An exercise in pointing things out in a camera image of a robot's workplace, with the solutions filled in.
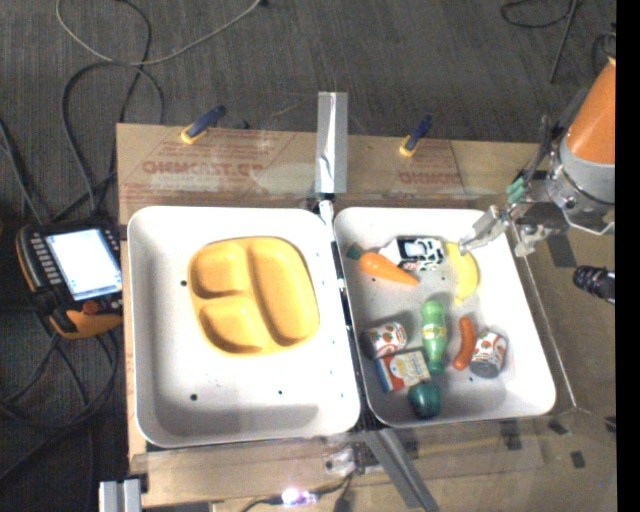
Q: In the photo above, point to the white plastic tray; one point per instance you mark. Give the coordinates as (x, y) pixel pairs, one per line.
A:
(510, 350)
(170, 350)

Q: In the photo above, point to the yellow divided plate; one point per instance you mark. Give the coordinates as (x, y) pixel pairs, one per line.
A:
(280, 295)

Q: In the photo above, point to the orange sausage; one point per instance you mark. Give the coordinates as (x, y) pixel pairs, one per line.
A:
(465, 345)

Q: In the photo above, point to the green pepper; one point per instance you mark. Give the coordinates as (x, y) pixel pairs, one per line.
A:
(425, 399)

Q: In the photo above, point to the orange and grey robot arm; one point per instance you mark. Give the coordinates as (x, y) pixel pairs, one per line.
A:
(595, 120)

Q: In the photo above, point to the red and white can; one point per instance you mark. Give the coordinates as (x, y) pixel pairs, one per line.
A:
(387, 339)
(490, 352)

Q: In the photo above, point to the orange and white carton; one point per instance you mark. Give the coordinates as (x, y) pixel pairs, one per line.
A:
(405, 370)

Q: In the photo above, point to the orange carrot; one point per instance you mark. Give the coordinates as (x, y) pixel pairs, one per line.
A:
(385, 267)

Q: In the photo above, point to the black cylinder on white bracket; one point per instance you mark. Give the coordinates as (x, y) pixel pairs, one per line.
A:
(595, 282)

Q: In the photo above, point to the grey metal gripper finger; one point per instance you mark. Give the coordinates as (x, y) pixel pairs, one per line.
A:
(494, 215)
(477, 236)

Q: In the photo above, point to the black and white carton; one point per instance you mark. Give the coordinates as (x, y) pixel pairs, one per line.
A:
(420, 252)

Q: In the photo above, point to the brown cardboard board red print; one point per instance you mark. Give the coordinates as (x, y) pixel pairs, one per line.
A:
(210, 165)

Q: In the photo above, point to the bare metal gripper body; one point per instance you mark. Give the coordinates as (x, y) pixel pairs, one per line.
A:
(542, 215)

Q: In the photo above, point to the yellow banana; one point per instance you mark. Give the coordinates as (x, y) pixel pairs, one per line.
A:
(466, 277)

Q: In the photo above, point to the green bottle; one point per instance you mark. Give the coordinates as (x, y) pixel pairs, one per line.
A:
(433, 332)

